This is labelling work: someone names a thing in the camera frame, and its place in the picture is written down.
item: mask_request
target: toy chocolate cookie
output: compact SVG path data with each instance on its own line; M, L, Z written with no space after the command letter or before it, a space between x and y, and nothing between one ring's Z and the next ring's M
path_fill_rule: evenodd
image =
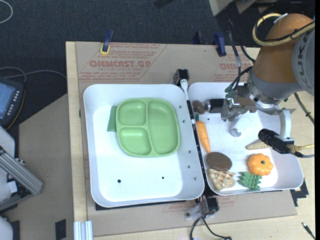
M232 161L225 154L211 152L206 156L206 161L210 168L217 171L228 171L232 166Z
M193 102L193 108L200 115L203 115L206 112L206 109L205 109L204 105L199 100L195 100Z

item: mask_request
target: white cable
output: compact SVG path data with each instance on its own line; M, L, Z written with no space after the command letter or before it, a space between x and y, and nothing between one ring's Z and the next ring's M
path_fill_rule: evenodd
M273 21L273 24L276 24L278 20L280 20L280 19L282 19L282 18L286 17L287 15L288 15L288 13L285 13L285 14L283 14L283 15L279 16L278 18L276 18L276 19Z
M0 21L0 24L2 24L2 23L5 23L5 22L7 22L8 20L11 19L12 15L14 14L14 9L12 9L12 6L11 6L8 2L3 1L3 0L0 0L0 2L6 4L7 6L9 6L9 8L10 8L10 10L11 10L10 16L9 16L8 18L6 18L5 20Z

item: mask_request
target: green plate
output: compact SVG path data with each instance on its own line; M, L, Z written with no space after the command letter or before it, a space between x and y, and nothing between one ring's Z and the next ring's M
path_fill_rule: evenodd
M175 109L158 98L133 98L121 102L115 113L118 142L135 157L163 157L180 145Z

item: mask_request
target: black cable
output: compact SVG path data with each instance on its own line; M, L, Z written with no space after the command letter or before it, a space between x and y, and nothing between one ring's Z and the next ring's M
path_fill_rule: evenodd
M14 76L5 76L3 78L14 78L14 77L24 77L24 84L26 84L27 82L27 74L20 68L18 67L15 67L15 66L4 66L4 67L0 67L0 71L4 71L4 70L16 70L16 71L19 71L21 74L19 75L14 75Z
M241 71L240 75L238 75L238 76L233 80L233 82L231 83L232 86L234 86L235 83L237 83L237 84L233 87L234 90L238 87L239 82L240 82L240 78L241 78L245 73L250 72L250 70L252 69L252 67L253 67L253 66L249 66L249 67L247 67L245 70Z
M308 117L313 124L315 124L314 117L311 115L311 112L307 109L306 105L301 100L299 93L295 92L294 97L295 97L296 101L298 102L298 104L300 105L300 107L302 108L303 112L305 113L305 116Z
M211 234L213 234L214 236L216 236L216 237L218 237L218 238L222 238L222 239L224 239L224 240L232 240L231 236L222 236L222 235L215 234L215 233L210 229L210 227L208 226L205 218L204 218L203 216L202 216L201 218L202 218L202 220L203 220L206 228L210 231Z
M238 41L238 43L239 43L239 46L240 46L243 54L244 54L250 61L252 61L252 62L254 63L256 60L253 59L253 58L247 53L245 47L243 46L243 44L242 44L242 42L241 42L241 39L240 39L240 37L239 37L239 35L238 35L238 32L237 32L237 30L236 30L236 28L235 28L235 26L234 26L234 23L229 19L229 20L228 20L228 24L232 27L233 32L235 33L235 37L236 37L236 39L237 39L237 41Z
M302 222L302 225L303 225L303 227L305 228L305 230L309 233L309 235L312 236L312 238L313 238L314 240L316 240L315 235L312 233L312 231L311 231L310 228L307 226L307 224L304 223L304 222Z
M238 64L238 77L236 78L236 81L235 81L235 86L233 87L233 89L235 90L237 87L238 87L238 84L239 84L239 81L240 81L240 75L241 75L241 60L240 60L240 57L239 57L239 53L237 51L237 48L234 44L234 41L233 41L233 37L232 37L232 32L231 32L231 29L228 25L228 35L229 35L229 39L230 39L230 42L231 42L231 47L232 47L232 50L233 50L233 53L235 55L235 60Z
M214 236L216 236L216 237L218 237L218 238L224 239L224 240L232 240L231 236L222 236L222 235L218 235L218 234L214 233L214 232L210 229L210 227L208 226L208 224L207 224L204 216L201 216L201 217L197 218L197 219L194 221L194 223L192 224L191 229L190 229L190 240L194 240L194 238L193 238L193 236L192 236L192 233L193 233L196 225L198 224L198 222L199 222L201 219L203 220L204 225L205 225L206 228L210 231L211 234L213 234Z
M192 232L194 231L195 229L195 226L197 225L197 223L200 221L201 217L197 218L194 223L192 224L191 226L191 229L190 229L190 240L194 240L193 236L192 236Z
M64 74L62 74L60 72L57 72L57 71L54 71L54 70L48 70L48 69L31 71L31 72L28 72L28 73L25 73L25 74L26 75L32 75L32 74L37 74L37 73L54 73L54 74L57 74L57 75L63 77L64 79L67 79L67 77ZM17 77L21 77L21 76L22 75L13 75L10 78L17 78Z
M294 155L298 158L314 158L315 157L314 154L302 154L298 151L294 152Z

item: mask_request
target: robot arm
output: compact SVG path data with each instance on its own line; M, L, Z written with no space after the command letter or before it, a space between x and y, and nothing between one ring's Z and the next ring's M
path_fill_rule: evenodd
M247 111L273 115L291 94L315 94L315 22L311 18L289 14L276 21L266 41L253 37L262 47L247 83L226 96L221 113L224 121L236 120Z

